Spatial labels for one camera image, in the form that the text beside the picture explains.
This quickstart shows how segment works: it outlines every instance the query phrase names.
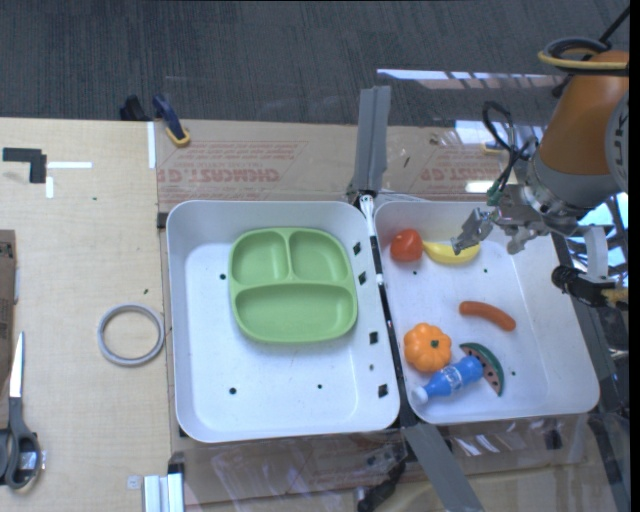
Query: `scissors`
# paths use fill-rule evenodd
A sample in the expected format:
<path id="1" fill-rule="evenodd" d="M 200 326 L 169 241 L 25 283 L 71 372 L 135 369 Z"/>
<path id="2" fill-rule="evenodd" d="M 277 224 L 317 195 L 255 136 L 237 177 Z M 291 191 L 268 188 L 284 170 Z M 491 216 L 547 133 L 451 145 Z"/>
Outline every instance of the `scissors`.
<path id="1" fill-rule="evenodd" d="M 4 483 L 12 489 L 27 485 L 38 475 L 42 464 L 38 438 L 22 420 L 23 367 L 24 332 L 21 332 L 9 380 L 8 422 L 3 421 L 6 414 L 0 416 L 0 483 L 4 478 Z M 6 404 L 0 403 L 0 409 L 2 407 L 6 407 Z"/>

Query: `yellow banana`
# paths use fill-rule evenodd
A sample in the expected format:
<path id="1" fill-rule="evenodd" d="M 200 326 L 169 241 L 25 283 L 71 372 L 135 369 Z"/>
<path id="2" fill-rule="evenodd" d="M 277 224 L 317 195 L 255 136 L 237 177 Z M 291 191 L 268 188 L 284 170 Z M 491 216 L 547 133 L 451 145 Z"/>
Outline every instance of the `yellow banana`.
<path id="1" fill-rule="evenodd" d="M 450 244 L 423 241 L 422 247 L 424 247 L 429 258 L 445 265 L 459 265 L 461 263 L 466 263 L 475 258 L 480 251 L 480 244 L 463 249 L 457 256 L 453 252 L 453 247 L 451 247 Z"/>

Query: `sausage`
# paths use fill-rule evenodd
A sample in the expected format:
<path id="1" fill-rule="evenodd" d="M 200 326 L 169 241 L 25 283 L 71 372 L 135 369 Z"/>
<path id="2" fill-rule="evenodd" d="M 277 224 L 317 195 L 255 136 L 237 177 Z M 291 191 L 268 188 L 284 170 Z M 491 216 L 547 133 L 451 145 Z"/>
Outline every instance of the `sausage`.
<path id="1" fill-rule="evenodd" d="M 516 321 L 513 318 L 501 309 L 485 302 L 465 300 L 460 303 L 458 310 L 462 315 L 479 316 L 489 320 L 505 331 L 513 331 L 516 328 Z"/>

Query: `green plate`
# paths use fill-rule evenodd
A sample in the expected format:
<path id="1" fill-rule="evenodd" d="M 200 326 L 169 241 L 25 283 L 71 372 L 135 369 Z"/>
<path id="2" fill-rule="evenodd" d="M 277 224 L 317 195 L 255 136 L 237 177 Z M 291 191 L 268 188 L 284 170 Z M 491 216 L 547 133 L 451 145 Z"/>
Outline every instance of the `green plate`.
<path id="1" fill-rule="evenodd" d="M 358 314 L 347 253 L 335 237 L 318 229 L 244 233 L 231 248 L 229 289 L 236 322 L 257 341 L 338 338 Z"/>

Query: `red tomato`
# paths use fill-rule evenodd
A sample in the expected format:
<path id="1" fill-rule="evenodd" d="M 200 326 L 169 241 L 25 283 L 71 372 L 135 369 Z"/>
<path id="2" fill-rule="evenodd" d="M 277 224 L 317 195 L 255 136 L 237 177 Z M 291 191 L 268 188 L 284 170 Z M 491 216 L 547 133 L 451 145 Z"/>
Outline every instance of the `red tomato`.
<path id="1" fill-rule="evenodd" d="M 403 229 L 391 241 L 391 257 L 396 261 L 416 261 L 422 257 L 422 237 L 415 229 Z"/>

